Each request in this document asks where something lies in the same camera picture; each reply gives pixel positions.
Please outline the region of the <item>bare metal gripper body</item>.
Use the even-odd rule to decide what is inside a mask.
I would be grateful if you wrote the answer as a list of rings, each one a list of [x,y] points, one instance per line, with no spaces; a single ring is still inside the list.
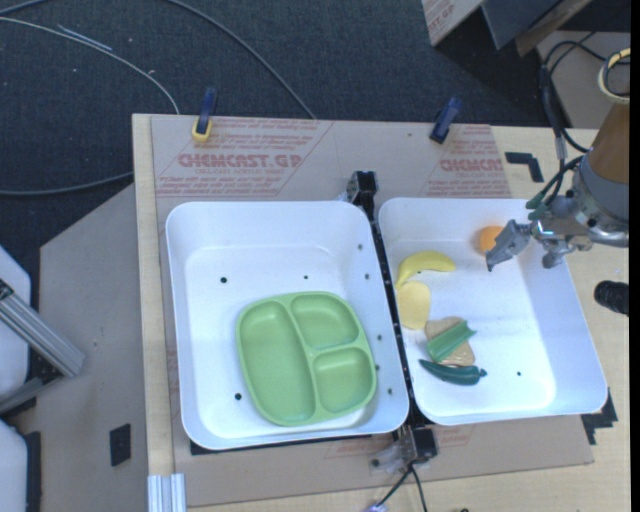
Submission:
[[[588,251],[594,245],[629,246],[628,220],[578,193],[542,200],[529,213],[532,234],[548,250]]]

